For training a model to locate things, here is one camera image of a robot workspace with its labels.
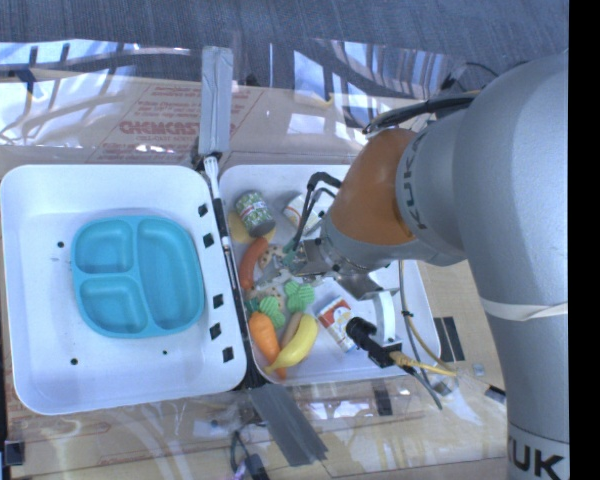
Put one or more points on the white and orange carton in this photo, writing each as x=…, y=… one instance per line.
x=294, y=213

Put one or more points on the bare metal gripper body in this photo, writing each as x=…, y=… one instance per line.
x=316, y=258

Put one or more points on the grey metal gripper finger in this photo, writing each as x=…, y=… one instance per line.
x=300, y=277
x=272, y=274

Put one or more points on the brown cardboard board red print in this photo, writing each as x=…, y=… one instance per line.
x=160, y=118

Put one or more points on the yellow round toy food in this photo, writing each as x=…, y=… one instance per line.
x=237, y=230

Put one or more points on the red and white carton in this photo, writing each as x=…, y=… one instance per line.
x=337, y=320

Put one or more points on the white plastic tray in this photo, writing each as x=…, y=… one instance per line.
x=45, y=278
x=330, y=368

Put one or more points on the orange toy sausage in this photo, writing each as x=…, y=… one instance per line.
x=250, y=265

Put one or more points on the yellow banana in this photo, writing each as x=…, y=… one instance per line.
x=302, y=340

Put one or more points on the green toy broccoli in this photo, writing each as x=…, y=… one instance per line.
x=300, y=295

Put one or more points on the blue divided plate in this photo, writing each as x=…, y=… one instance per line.
x=140, y=278

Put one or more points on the green and white can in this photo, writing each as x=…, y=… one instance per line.
x=254, y=213

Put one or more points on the black cylinder on white bracket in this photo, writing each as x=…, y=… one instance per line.
x=362, y=333

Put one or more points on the orange carrot with green top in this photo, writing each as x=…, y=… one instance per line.
x=265, y=335

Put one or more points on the brown toy bread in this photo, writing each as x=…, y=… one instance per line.
x=290, y=328

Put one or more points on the brown chocolate chip biscuit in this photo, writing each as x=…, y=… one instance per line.
x=269, y=255
x=272, y=293

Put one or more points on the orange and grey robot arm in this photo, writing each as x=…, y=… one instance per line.
x=485, y=178

